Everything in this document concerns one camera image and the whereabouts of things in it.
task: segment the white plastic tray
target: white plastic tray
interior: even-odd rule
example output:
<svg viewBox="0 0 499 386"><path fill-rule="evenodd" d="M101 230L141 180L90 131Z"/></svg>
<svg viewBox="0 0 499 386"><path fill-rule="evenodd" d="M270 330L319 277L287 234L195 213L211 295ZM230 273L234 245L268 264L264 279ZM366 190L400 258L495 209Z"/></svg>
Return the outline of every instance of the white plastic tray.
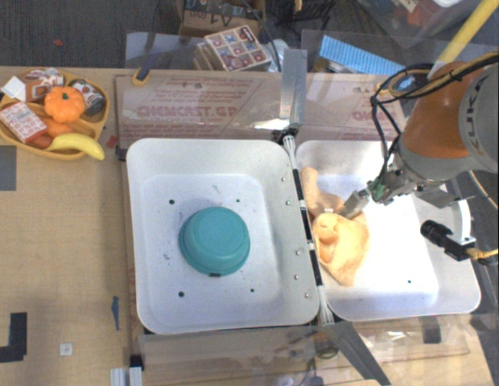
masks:
<svg viewBox="0 0 499 386"><path fill-rule="evenodd" d="M138 316L159 334L291 326L319 309L285 150L268 141L143 139L128 150ZM179 251L183 222L221 205L251 247L236 273L208 277Z"/></svg>
<svg viewBox="0 0 499 386"><path fill-rule="evenodd" d="M319 171L322 191L347 199L377 177L382 165L379 142L310 141L296 153L299 169ZM451 211L403 196L389 206L369 203L370 248L353 287L343 287L322 266L328 305L349 321L467 313L480 301L470 261L457 262L425 240L426 219L452 225Z"/></svg>

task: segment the plastic storage container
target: plastic storage container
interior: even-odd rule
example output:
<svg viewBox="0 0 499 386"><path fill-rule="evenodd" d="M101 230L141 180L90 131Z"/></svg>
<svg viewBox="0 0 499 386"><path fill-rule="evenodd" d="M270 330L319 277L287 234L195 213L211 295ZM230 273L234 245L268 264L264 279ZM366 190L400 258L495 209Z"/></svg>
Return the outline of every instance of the plastic storage container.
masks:
<svg viewBox="0 0 499 386"><path fill-rule="evenodd" d="M398 45L408 48L463 20L481 0L357 1Z"/></svg>

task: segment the yellow tube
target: yellow tube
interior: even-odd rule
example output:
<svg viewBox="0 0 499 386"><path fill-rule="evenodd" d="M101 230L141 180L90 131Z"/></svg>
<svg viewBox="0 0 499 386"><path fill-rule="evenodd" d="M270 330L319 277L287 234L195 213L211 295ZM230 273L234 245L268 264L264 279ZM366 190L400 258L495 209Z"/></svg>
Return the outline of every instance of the yellow tube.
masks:
<svg viewBox="0 0 499 386"><path fill-rule="evenodd" d="M453 37L452 41L440 54L437 62L446 64L455 60L498 6L499 0L482 0Z"/></svg>

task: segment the red and white box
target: red and white box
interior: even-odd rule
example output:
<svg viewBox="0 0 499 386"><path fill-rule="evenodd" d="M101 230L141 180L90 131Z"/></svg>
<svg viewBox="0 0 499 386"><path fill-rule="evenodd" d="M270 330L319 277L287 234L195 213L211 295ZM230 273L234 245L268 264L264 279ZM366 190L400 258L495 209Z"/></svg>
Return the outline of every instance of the red and white box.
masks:
<svg viewBox="0 0 499 386"><path fill-rule="evenodd" d="M21 101L1 110L0 121L25 144L47 132L47 126L40 117Z"/></svg>

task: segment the gray square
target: gray square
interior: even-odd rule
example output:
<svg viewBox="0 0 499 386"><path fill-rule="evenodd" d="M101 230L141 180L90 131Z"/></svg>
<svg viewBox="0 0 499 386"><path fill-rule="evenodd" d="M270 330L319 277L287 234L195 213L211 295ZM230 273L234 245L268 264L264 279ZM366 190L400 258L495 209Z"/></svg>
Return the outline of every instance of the gray square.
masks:
<svg viewBox="0 0 499 386"><path fill-rule="evenodd" d="M0 146L0 191L17 189L17 147Z"/></svg>

